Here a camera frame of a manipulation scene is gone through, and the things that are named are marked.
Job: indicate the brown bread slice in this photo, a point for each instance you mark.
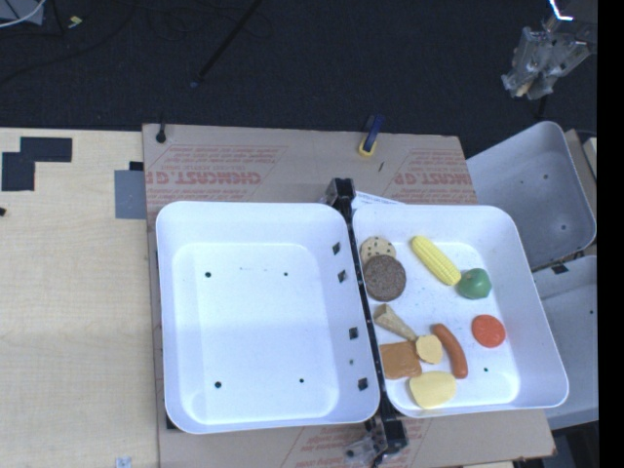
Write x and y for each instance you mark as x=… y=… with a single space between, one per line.
x=399 y=360

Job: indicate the large yellow potato slice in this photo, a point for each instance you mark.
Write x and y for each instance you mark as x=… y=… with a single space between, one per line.
x=432 y=389

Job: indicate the yellow corn cob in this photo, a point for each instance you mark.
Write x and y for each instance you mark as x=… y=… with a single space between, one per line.
x=435 y=260

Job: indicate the thin black rod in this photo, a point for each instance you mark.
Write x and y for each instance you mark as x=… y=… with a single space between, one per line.
x=364 y=305

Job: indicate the orange round slice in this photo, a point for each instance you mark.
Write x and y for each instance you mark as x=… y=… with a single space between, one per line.
x=488 y=331

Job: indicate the small yellow potato slice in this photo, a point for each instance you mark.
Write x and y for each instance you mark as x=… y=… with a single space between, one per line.
x=429 y=349

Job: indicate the chocolate chip biscuit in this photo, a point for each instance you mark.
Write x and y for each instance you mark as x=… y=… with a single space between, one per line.
x=376 y=245

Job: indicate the brown round burger patty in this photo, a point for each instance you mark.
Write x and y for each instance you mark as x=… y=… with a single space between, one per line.
x=384 y=278

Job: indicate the white paper sheet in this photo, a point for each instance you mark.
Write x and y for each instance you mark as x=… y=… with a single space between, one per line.
x=375 y=199

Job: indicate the white plastic tray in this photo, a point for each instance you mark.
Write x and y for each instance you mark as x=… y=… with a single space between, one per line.
x=253 y=310
x=517 y=310

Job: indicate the brown cardboard board red print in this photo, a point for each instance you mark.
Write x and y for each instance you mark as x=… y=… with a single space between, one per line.
x=302 y=164

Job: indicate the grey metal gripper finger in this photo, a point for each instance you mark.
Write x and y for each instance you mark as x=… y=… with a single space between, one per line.
x=518 y=83
x=543 y=85

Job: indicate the green bell pepper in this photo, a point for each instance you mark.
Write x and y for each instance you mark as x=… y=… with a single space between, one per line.
x=474 y=284

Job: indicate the orange-brown sausage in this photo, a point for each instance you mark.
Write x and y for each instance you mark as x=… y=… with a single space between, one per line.
x=452 y=350

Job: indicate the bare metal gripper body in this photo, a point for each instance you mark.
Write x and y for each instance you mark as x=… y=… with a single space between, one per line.
x=551 y=49

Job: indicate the beige wedge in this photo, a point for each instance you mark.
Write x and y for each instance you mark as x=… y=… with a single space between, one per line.
x=392 y=321

